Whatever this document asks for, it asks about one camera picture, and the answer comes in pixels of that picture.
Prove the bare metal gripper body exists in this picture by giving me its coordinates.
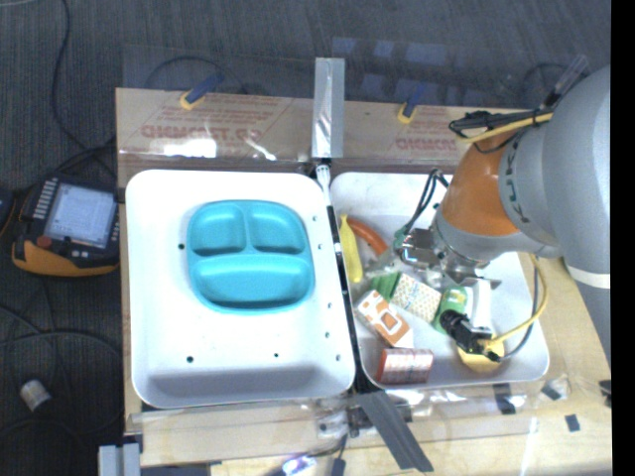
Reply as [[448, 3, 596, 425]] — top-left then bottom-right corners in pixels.
[[396, 227, 503, 290]]

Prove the green packet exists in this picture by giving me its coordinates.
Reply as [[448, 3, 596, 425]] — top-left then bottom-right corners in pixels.
[[369, 270, 402, 298]]

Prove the orange carrot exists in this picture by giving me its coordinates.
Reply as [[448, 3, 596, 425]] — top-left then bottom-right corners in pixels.
[[345, 216, 390, 257]]

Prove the white carton with orange dots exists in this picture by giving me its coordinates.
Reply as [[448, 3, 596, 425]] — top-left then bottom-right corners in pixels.
[[390, 272, 444, 323]]

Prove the green bottle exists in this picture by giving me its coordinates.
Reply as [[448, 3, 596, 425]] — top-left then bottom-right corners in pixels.
[[432, 286, 470, 336]]

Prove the yellow banana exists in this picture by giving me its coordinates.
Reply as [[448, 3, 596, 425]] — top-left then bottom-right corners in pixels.
[[338, 213, 365, 284]]

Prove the orange and white carton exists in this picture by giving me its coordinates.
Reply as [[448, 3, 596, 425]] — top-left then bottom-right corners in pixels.
[[354, 289, 415, 349]]

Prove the orange striped can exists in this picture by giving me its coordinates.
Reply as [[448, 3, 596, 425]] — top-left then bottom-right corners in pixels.
[[374, 347, 435, 386]]

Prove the yellow round toy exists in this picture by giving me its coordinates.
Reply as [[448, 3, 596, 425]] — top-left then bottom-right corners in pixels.
[[456, 337, 507, 377]]

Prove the white plastic tray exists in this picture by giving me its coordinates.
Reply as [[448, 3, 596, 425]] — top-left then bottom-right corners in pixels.
[[124, 169, 357, 410], [328, 171, 551, 392]]

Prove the blue divided plate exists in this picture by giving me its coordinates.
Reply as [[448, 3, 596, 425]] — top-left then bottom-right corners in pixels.
[[186, 199, 317, 315]]

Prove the brown cardboard board red print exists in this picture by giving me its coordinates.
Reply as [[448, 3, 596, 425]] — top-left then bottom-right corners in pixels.
[[114, 86, 572, 435]]

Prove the silver metal cylinder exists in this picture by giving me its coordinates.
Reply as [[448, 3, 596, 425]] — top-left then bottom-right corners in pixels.
[[19, 378, 53, 413]]

